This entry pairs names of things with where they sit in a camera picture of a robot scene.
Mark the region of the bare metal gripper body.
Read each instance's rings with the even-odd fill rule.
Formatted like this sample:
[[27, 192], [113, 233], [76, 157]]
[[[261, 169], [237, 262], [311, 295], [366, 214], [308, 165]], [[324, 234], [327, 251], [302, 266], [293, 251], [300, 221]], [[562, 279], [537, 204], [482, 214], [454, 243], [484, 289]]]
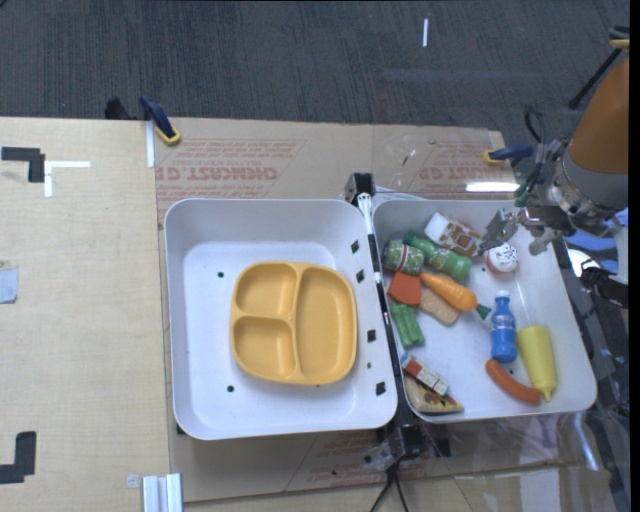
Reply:
[[518, 208], [519, 223], [537, 237], [577, 231], [603, 237], [609, 232], [609, 210], [571, 184], [523, 184], [518, 188]]

